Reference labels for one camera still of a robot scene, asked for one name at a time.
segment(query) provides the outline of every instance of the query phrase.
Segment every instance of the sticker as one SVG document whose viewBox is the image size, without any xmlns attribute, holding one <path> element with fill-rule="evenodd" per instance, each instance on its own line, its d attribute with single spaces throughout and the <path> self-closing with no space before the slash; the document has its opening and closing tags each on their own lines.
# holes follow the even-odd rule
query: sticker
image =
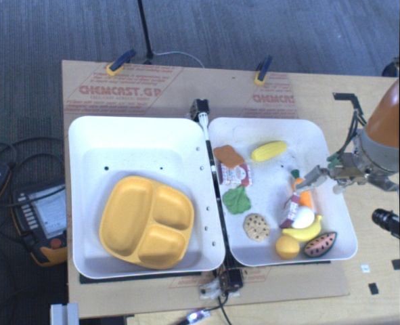
<svg viewBox="0 0 400 325">
<path fill-rule="evenodd" d="M 370 273 L 370 267 L 366 264 L 361 265 L 362 272 L 365 274 Z"/>
<path fill-rule="evenodd" d="M 370 283 L 368 284 L 370 291 L 371 291 L 371 295 L 377 295 L 378 294 L 378 289 L 377 289 L 377 284 L 376 283 Z"/>
<path fill-rule="evenodd" d="M 251 170 L 247 164 L 238 165 L 232 169 L 221 164 L 219 172 L 219 181 L 226 186 L 239 186 L 248 187 L 252 184 Z"/>
<path fill-rule="evenodd" d="M 400 269 L 400 259 L 392 260 L 392 266 L 394 269 Z"/>
</svg>

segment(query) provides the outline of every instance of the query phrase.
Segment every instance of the white tray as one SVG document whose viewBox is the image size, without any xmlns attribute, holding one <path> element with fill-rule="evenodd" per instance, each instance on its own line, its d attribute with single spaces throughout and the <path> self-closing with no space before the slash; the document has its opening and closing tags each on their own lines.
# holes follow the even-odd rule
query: white tray
<svg viewBox="0 0 400 325">
<path fill-rule="evenodd" d="M 306 263 L 351 258 L 357 250 L 357 239 L 342 194 L 336 195 L 331 179 L 312 190 L 316 213 L 323 216 L 321 233 L 337 232 L 332 249 L 322 257 L 312 259 L 302 250 L 293 259 L 285 260 L 275 251 L 275 242 L 282 235 L 279 228 L 284 203 L 292 190 L 291 170 L 299 169 L 301 177 L 313 167 L 326 165 L 330 155 L 323 133 L 312 122 L 293 119 L 216 118 L 209 125 L 213 148 L 229 144 L 242 155 L 252 173 L 252 185 L 246 188 L 252 208 L 241 214 L 231 214 L 224 206 L 229 247 L 236 260 L 246 266 Z M 254 162 L 250 153 L 272 141 L 285 141 L 287 151 L 275 158 Z M 221 196 L 235 186 L 220 185 Z M 270 224 L 271 233 L 262 242 L 251 240 L 243 230 L 247 214 L 260 213 Z"/>
<path fill-rule="evenodd" d="M 73 261 L 82 275 L 115 278 L 217 268 L 225 247 L 200 126 L 185 118 L 84 116 L 69 127 Z M 114 185 L 149 177 L 187 195 L 195 212 L 186 253 L 167 270 L 140 267 L 108 253 L 99 225 Z"/>
</svg>

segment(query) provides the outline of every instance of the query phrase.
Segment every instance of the yellow plate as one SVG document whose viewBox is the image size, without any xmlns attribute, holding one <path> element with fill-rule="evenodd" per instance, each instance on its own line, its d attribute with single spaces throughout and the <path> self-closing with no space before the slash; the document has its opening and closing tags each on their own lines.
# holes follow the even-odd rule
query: yellow plate
<svg viewBox="0 0 400 325">
<path fill-rule="evenodd" d="M 111 192 L 99 238 L 119 259 L 152 269 L 169 269 L 186 252 L 194 223 L 190 199 L 153 179 L 130 176 Z"/>
</svg>

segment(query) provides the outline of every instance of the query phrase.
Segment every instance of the toy carrot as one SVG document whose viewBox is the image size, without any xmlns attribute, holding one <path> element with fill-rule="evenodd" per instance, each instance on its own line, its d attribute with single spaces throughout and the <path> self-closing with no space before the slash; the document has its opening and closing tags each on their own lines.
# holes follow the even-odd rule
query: toy carrot
<svg viewBox="0 0 400 325">
<path fill-rule="evenodd" d="M 294 181 L 293 181 L 293 191 L 295 191 L 296 189 L 296 184 L 300 184 L 304 181 L 304 179 L 299 175 L 299 170 L 295 169 L 291 172 Z M 301 199 L 299 200 L 299 205 L 300 206 L 307 206 L 310 209 L 313 209 L 313 203 L 311 200 L 311 193 L 309 192 L 309 190 L 307 190 L 306 192 L 302 192 L 301 193 Z"/>
</svg>

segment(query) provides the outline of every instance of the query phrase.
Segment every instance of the toy cookie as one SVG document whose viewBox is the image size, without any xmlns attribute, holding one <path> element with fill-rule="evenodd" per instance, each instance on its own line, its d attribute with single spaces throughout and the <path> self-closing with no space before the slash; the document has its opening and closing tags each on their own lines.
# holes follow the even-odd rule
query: toy cookie
<svg viewBox="0 0 400 325">
<path fill-rule="evenodd" d="M 243 228 L 248 237 L 257 242 L 261 242 L 270 234 L 270 227 L 266 219 L 257 213 L 246 216 Z"/>
</svg>

